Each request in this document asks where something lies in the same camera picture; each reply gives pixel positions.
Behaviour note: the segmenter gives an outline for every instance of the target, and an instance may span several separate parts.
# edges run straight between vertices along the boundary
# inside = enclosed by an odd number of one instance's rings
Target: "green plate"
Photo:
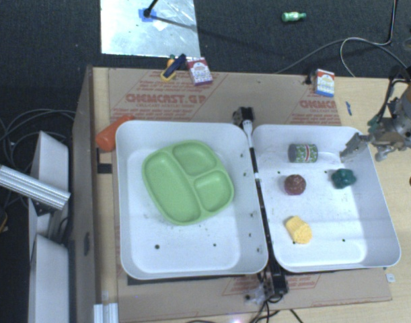
[[[177,225],[211,217],[233,199],[229,174],[214,151],[200,141],[183,141],[152,153],[142,172],[153,202]]]

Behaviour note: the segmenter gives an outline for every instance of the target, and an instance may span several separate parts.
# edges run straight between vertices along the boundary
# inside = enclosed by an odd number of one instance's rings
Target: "green can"
[[[291,144],[289,146],[289,161],[291,163],[315,163],[319,155],[314,144]]]

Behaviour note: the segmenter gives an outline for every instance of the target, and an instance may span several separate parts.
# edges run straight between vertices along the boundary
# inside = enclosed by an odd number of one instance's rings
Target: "orange object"
[[[133,116],[124,115],[121,116],[118,120],[115,120],[103,131],[99,132],[96,135],[95,141],[98,144],[99,148],[105,152],[111,152],[116,148],[116,131],[120,125],[123,123],[133,120]]]

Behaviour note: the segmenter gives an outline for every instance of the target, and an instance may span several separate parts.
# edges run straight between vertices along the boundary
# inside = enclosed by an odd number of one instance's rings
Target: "black floor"
[[[385,42],[393,0],[194,0],[200,49],[213,71],[275,73],[311,51],[351,36]],[[284,11],[307,19],[281,22]],[[386,47],[411,65],[403,41],[411,37],[411,0],[399,0],[393,42]],[[319,51],[285,73],[319,68],[348,75],[339,44]],[[387,77],[398,65],[388,54],[358,42],[346,45],[345,59],[359,77]],[[85,66],[156,68],[162,59],[100,53],[100,0],[0,0],[0,117],[8,124],[37,108],[75,110]],[[17,131],[15,142],[39,129],[69,133],[61,117],[40,119]],[[15,154],[25,168],[33,142]],[[0,162],[6,164],[0,144]],[[6,192],[0,191],[0,201]],[[0,323],[27,320],[27,211],[7,208],[8,230],[0,235]]]

